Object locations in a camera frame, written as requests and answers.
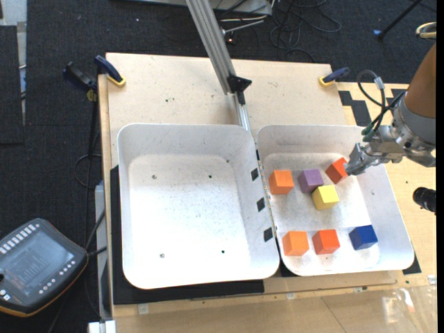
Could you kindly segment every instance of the table top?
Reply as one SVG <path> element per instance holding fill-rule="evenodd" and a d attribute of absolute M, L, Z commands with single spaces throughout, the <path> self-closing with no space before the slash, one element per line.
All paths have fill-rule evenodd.
<path fill-rule="evenodd" d="M 129 123 L 236 124 L 232 96 L 225 95 L 208 58 L 164 55 L 107 53 L 109 60 L 126 77 L 118 88 L 99 76 L 99 105 L 102 134 L 102 162 L 105 209 L 110 210 L 110 169 L 118 165 L 117 133 Z M 233 60 L 238 76 L 253 81 L 245 91 L 252 135 L 267 125 L 276 124 L 356 124 L 352 108 L 343 106 L 339 91 L 350 92 L 354 100 L 365 101 L 354 83 L 320 86 L 318 79 L 332 72 L 330 65 L 292 62 Z M 407 85 L 386 85 L 405 89 Z M 377 92 L 367 85 L 369 92 Z M 367 103 L 372 117 L 379 107 Z M 422 269 L 409 276 L 402 271 L 378 271 L 322 275 L 319 277 L 282 277 L 276 273 L 265 279 L 264 295 L 226 298 L 234 305 L 264 302 L 271 296 L 297 293 L 298 298 L 336 293 L 350 293 L 356 287 L 405 287 L 428 284 L 429 275 L 436 277 L 436 217 L 420 209 L 413 201 L 419 187 L 436 188 L 435 169 L 425 169 L 409 160 L 385 165 L 413 248 Z M 110 217 L 107 216 L 108 228 Z M 112 262 L 108 258 L 109 273 Z M 195 309 L 195 300 L 156 302 L 151 311 L 166 312 Z M 138 315 L 137 305 L 112 306 L 113 317 Z"/>

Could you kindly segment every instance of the toy cube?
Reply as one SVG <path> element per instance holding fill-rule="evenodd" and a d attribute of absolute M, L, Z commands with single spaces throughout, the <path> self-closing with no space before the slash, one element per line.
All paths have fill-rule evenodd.
<path fill-rule="evenodd" d="M 377 243 L 376 233 L 372 225 L 356 227 L 349 235 L 355 250 L 370 248 Z"/>
<path fill-rule="evenodd" d="M 300 189 L 304 194 L 312 193 L 316 188 L 324 185 L 319 169 L 303 170 L 298 176 Z"/>
<path fill-rule="evenodd" d="M 336 230 L 319 230 L 312 239 L 317 255 L 332 254 L 341 247 Z"/>
<path fill-rule="evenodd" d="M 273 195 L 287 195 L 294 188 L 290 170 L 274 170 L 268 178 L 268 183 Z"/>
<path fill-rule="evenodd" d="M 331 179 L 332 182 L 337 184 L 342 179 L 347 178 L 348 174 L 344 169 L 344 164 L 347 162 L 344 157 L 338 159 L 337 161 L 333 162 L 325 171 L 325 173 L 328 175 L 328 177 Z"/>
<path fill-rule="evenodd" d="M 311 193 L 314 206 L 318 210 L 326 210 L 332 208 L 339 202 L 339 196 L 336 193 L 334 185 L 323 185 L 318 187 Z"/>
<path fill-rule="evenodd" d="M 285 255 L 304 255 L 309 250 L 307 232 L 291 230 L 282 238 Z"/>

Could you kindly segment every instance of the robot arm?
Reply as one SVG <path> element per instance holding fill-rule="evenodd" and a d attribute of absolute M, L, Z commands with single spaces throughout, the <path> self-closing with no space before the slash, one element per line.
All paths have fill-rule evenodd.
<path fill-rule="evenodd" d="M 348 175 L 359 175 L 378 164 L 398 163 L 404 156 L 424 167 L 436 166 L 432 155 L 436 148 L 436 43 L 392 109 L 389 126 L 366 135 L 367 145 L 355 144 L 344 165 Z"/>

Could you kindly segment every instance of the blue block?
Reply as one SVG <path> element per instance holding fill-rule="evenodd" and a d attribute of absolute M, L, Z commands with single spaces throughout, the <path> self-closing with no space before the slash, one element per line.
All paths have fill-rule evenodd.
<path fill-rule="evenodd" d="M 356 227 L 349 235 L 355 250 L 370 248 L 377 243 L 376 233 L 372 225 Z"/>

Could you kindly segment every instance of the orange block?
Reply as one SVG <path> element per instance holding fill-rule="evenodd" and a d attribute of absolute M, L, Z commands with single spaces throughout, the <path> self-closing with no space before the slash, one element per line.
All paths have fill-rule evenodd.
<path fill-rule="evenodd" d="M 319 254 L 332 254 L 341 247 L 336 230 L 319 230 L 313 237 L 314 251 Z"/>
<path fill-rule="evenodd" d="M 282 238 L 285 255 L 304 255 L 309 250 L 307 232 L 291 230 Z"/>
<path fill-rule="evenodd" d="M 344 169 L 344 164 L 347 162 L 344 157 L 338 159 L 334 163 L 332 163 L 325 173 L 328 175 L 328 177 L 337 184 L 342 179 L 347 178 L 348 174 Z"/>
<path fill-rule="evenodd" d="M 273 195 L 287 195 L 294 188 L 291 170 L 274 170 L 268 178 L 268 183 Z"/>

